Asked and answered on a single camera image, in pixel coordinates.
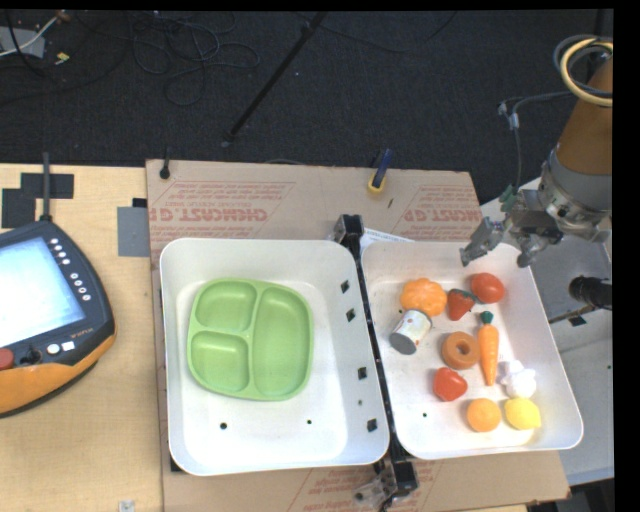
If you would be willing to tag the brown toy doughnut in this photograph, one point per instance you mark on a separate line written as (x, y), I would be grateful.
(450, 352)

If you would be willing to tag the green divided plate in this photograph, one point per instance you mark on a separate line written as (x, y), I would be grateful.
(280, 340)

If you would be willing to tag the thin black rod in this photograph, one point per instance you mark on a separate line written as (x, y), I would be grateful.
(376, 360)

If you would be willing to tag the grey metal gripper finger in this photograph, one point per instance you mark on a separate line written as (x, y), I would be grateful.
(531, 250)
(482, 240)

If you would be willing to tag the red toy pepper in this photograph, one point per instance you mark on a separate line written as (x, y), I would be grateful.
(450, 385)

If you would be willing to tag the orange toy orange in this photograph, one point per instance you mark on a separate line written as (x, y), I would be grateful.
(483, 415)

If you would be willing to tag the orange toy carrot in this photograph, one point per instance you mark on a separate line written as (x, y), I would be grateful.
(488, 350)

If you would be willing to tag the red toy tomato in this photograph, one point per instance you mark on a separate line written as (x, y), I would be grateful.
(487, 288)

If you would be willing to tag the white printed paper label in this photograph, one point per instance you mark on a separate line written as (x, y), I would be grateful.
(387, 236)

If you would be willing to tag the orange toy pumpkin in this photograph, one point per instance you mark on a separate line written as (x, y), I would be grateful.
(424, 296)

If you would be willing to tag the brown cardboard board red print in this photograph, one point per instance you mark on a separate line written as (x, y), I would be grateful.
(310, 200)

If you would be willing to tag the small white can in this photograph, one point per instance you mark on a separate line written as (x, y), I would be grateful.
(411, 330)

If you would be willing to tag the black cylinder on white bracket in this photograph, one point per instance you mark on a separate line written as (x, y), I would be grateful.
(592, 291)

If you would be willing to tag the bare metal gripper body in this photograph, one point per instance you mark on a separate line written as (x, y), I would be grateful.
(575, 220)

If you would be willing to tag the yellow toy lemon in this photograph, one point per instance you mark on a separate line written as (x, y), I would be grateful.
(522, 414)

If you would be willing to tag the white plastic tray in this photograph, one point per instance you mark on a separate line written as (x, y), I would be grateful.
(330, 350)
(540, 310)

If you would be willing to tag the white toy garlic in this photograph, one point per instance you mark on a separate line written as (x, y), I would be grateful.
(520, 381)

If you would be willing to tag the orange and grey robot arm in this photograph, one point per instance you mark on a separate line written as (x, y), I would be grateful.
(587, 125)

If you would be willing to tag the red toy strawberry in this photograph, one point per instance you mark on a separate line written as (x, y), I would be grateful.
(459, 305)

